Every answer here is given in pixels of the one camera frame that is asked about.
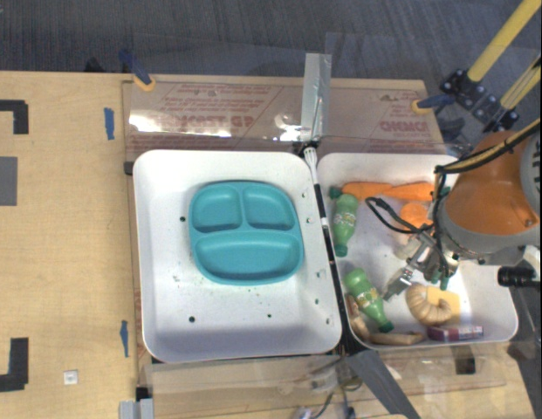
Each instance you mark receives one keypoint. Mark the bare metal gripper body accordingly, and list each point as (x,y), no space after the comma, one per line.
(430,258)

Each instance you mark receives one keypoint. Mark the beige toy food piece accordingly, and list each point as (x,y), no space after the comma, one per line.
(357,319)

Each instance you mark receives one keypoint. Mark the brown cardboard board red print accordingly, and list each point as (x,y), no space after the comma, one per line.
(235,111)

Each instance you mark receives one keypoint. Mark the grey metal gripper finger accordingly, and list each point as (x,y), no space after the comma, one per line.
(408,276)
(392,290)

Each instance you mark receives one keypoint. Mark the white plastic tray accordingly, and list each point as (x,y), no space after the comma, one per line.
(218,321)
(379,256)

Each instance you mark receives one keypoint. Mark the green plastic bottle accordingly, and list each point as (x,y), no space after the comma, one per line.
(344,221)
(367,297)

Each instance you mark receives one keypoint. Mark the black cylinder on white bracket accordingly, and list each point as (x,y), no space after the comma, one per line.
(517,276)

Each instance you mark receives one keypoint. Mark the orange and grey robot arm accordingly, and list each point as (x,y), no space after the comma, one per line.
(489,199)

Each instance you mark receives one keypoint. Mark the teal divided plate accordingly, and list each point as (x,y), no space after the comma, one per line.
(246,251)

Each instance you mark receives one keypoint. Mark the orange carrot piece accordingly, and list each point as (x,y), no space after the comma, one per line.
(414,214)

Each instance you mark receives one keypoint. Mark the beige croissant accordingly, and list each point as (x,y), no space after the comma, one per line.
(427,308)

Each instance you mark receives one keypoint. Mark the yellow cheese slice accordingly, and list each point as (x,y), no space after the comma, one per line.
(447,297)

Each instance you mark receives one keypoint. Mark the maroon packet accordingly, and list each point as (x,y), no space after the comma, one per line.
(454,333)

